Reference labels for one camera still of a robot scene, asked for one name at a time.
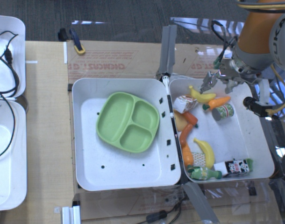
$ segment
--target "table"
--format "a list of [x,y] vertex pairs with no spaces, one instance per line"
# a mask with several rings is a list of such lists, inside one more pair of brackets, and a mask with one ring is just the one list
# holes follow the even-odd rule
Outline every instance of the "table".
[[[71,206],[74,198],[72,140],[68,69],[64,63],[62,42],[26,42],[25,96],[27,113],[28,191],[24,202],[15,209],[0,212],[0,223],[59,224],[60,210]],[[232,196],[233,205],[222,202],[213,207],[221,223],[282,223],[276,197],[269,180],[257,180],[257,196],[244,199]],[[86,220],[83,223],[137,223],[146,215]],[[179,223],[202,223],[194,209],[184,210]]]

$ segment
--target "can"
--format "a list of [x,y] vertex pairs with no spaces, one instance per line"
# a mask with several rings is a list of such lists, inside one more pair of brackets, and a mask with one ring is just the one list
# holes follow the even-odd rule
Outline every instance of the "can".
[[227,117],[232,117],[233,115],[234,115],[234,109],[228,103],[216,107],[212,110],[212,116],[216,121],[225,119]]

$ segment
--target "green bottle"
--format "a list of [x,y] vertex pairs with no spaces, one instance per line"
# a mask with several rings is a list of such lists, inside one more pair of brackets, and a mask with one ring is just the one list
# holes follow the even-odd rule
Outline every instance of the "green bottle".
[[221,179],[222,173],[221,171],[212,171],[207,167],[198,167],[194,169],[190,177],[198,180],[208,180],[212,177],[215,177],[216,179]]

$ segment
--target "orange carrot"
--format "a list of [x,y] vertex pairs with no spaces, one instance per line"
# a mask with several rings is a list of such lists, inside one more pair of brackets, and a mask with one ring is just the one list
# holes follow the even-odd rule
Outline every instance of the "orange carrot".
[[182,147],[182,157],[183,157],[183,162],[185,167],[187,167],[188,165],[193,165],[193,155],[190,151],[190,148],[187,144],[187,142],[185,143],[185,145]]
[[208,108],[210,110],[213,110],[214,108],[216,107],[219,107],[219,106],[222,106],[224,105],[225,103],[227,103],[229,100],[231,99],[230,96],[224,96],[224,97],[220,97],[220,98],[215,98],[215,99],[212,99],[208,102],[208,104],[203,104],[203,109],[204,110],[207,110]]
[[186,138],[188,136],[188,134],[190,133],[190,131],[192,130],[193,128],[193,125],[188,123],[184,129],[182,130],[181,134],[180,134],[180,138],[179,138],[179,141],[180,141],[180,144],[181,144],[181,147],[183,147],[186,143]]
[[188,123],[192,124],[193,126],[195,126],[198,122],[198,119],[191,114],[189,111],[186,111],[183,113],[185,119],[188,121]]

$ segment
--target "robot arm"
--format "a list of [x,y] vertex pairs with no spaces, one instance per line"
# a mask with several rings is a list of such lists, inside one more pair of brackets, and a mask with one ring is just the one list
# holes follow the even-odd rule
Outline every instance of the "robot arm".
[[[257,3],[245,1],[236,0],[237,5],[249,10],[250,14],[238,41],[232,45],[232,58],[217,58],[214,64],[218,71],[214,74],[207,73],[200,93],[211,89],[217,79],[226,84],[226,93],[232,92],[234,87],[244,82],[259,84],[260,90],[265,90],[265,94],[260,95],[260,101],[256,105],[270,109],[267,106],[269,83],[259,78],[259,75],[273,63],[285,70],[285,0],[258,0]],[[267,116],[266,112],[256,114]]]

